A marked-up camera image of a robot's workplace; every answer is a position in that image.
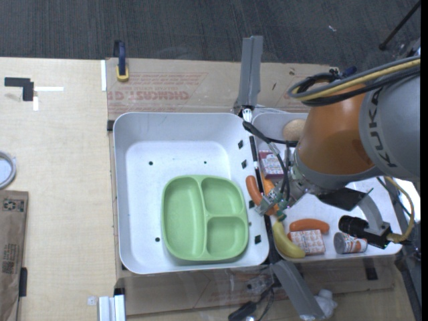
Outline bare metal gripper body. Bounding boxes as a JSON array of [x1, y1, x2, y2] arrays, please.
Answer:
[[271, 164, 322, 211]]

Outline orange carrot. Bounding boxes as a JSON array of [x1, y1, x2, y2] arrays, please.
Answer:
[[261, 175, 280, 217]]

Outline orange sausage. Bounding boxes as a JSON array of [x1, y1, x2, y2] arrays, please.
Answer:
[[288, 217, 330, 235], [245, 175, 264, 207]]

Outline red and white packet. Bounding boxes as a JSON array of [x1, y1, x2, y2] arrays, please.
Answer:
[[258, 149, 286, 180]]

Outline yellow banana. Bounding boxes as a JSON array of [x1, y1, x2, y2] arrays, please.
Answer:
[[271, 219, 306, 259]]

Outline white plastic tray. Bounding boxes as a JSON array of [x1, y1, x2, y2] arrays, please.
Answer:
[[112, 112, 271, 276], [250, 110, 404, 264]]

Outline thin black and white rod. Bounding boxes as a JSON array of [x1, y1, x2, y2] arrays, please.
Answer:
[[245, 107, 261, 181]]

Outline round tan bread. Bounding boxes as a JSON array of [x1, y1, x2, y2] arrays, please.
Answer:
[[282, 118, 307, 142]]

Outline white and orange carton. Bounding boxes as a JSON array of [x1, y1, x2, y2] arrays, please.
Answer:
[[288, 229, 326, 257]]

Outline white and orange can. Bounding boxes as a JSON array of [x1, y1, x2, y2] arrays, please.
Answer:
[[332, 231, 368, 255]]

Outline green divided plate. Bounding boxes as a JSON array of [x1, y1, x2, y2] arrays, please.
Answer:
[[160, 175, 250, 263]]

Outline crumpled white plastic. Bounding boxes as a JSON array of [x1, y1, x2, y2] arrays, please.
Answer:
[[313, 288, 339, 318]]

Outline brown cardboard board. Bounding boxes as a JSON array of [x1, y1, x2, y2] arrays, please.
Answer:
[[105, 57, 413, 316]]

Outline grey tape roll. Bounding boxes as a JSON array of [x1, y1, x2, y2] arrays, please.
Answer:
[[0, 150, 17, 191]]

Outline brown paper bag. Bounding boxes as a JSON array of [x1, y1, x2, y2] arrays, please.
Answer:
[[0, 189, 29, 321]]

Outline black cylinder on white bracket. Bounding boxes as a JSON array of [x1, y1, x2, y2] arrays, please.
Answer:
[[338, 192, 393, 250]]

